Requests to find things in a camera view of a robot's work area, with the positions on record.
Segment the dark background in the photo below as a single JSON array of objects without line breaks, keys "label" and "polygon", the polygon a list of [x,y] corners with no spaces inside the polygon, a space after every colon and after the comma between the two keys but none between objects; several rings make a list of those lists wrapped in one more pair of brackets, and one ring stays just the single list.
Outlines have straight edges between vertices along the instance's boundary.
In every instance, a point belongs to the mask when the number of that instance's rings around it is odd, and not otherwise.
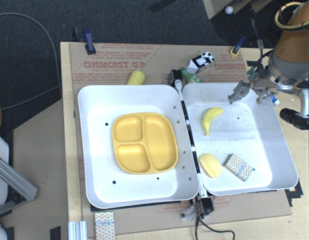
[{"label": "dark background", "polygon": [[[256,48],[251,6],[236,15],[208,19],[203,0],[0,0],[0,14],[20,13],[38,21],[50,34],[60,65],[60,42],[71,42],[75,26],[89,28],[96,43],[234,46]],[[288,2],[273,0],[256,14],[259,32],[277,30],[274,15]],[[266,36],[272,48],[281,32]],[[52,45],[43,29],[28,18],[0,16],[0,104],[4,136],[46,109],[60,96]],[[8,108],[54,90],[27,103]]]}]

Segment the blue clip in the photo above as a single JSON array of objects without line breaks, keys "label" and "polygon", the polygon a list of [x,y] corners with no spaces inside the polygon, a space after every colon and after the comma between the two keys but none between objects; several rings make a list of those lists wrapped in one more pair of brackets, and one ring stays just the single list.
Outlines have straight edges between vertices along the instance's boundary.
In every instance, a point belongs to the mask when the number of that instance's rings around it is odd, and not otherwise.
[{"label": "blue clip", "polygon": [[82,31],[83,40],[86,42],[85,49],[88,55],[95,54],[96,50],[93,44],[93,34],[89,28],[84,28]]}]

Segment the yellow plate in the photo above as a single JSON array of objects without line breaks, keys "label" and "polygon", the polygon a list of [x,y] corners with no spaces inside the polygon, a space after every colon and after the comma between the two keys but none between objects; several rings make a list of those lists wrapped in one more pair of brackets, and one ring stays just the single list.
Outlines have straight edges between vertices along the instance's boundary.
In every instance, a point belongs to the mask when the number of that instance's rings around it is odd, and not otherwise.
[{"label": "yellow plate", "polygon": [[119,166],[131,174],[163,173],[178,161],[173,127],[158,113],[131,113],[112,126],[112,143]]}]

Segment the banana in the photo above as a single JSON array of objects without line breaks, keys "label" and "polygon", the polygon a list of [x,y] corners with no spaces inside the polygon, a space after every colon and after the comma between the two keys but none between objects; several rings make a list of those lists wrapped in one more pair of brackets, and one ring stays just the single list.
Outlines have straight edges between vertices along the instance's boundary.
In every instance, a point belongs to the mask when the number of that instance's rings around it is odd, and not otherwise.
[{"label": "banana", "polygon": [[222,113],[224,112],[224,110],[221,107],[213,107],[210,108],[203,116],[202,119],[202,126],[205,129],[205,135],[209,135],[209,128],[210,128],[210,124],[211,121],[217,117],[220,116]]}]

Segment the wooden table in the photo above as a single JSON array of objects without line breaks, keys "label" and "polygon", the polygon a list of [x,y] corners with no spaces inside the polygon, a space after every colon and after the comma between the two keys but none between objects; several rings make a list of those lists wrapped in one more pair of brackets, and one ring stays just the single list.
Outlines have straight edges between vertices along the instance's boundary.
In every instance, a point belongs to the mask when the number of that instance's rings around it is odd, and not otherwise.
[{"label": "wooden table", "polygon": [[[63,87],[63,115],[66,154],[66,177],[68,198],[68,220],[79,222],[83,220],[81,190],[79,179],[78,150],[76,139],[76,122],[74,118],[74,93],[72,81],[71,43],[62,42],[61,45],[61,70]],[[171,45],[173,51],[179,45]],[[258,49],[242,48],[241,54],[244,61],[256,61],[259,56]],[[283,108],[300,110],[298,96],[280,93],[280,104],[275,107],[277,114]],[[216,230],[233,230],[236,239],[309,239],[309,131],[301,131],[291,124],[279,120],[288,147],[293,157],[299,180],[303,190],[300,199],[292,201],[292,215],[270,217],[264,219],[243,220],[214,224]],[[194,227],[181,227],[165,230],[147,231],[139,233],[120,234],[119,240],[138,239],[195,239]],[[230,234],[218,234],[200,226],[199,239],[231,239]]]}]

